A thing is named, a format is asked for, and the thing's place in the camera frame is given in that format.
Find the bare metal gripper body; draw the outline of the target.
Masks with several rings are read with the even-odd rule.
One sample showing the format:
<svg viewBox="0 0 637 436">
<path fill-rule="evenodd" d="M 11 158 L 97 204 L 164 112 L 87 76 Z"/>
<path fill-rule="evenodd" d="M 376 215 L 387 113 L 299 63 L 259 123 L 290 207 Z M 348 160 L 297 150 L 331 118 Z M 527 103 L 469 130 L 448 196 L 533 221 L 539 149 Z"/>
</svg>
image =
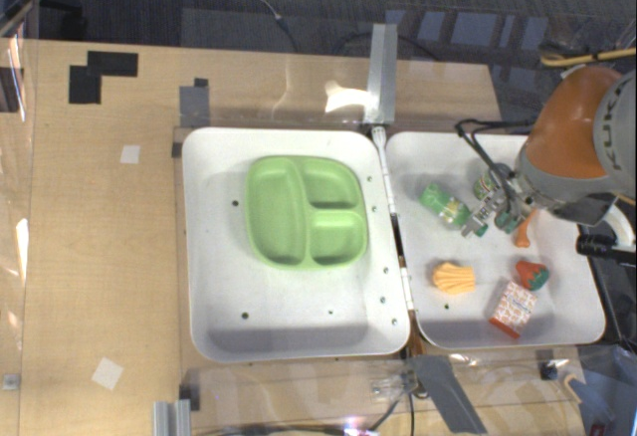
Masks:
<svg viewBox="0 0 637 436">
<path fill-rule="evenodd" d="M 577 178 L 550 174 L 530 163 L 521 163 L 516 169 L 498 163 L 490 175 L 496 186 L 504 190 L 496 215 L 503 210 L 519 213 L 521 224 L 536 209 L 546 210 L 561 220 L 593 226 L 616 200 L 613 192 L 617 184 L 606 174 Z"/>
</svg>

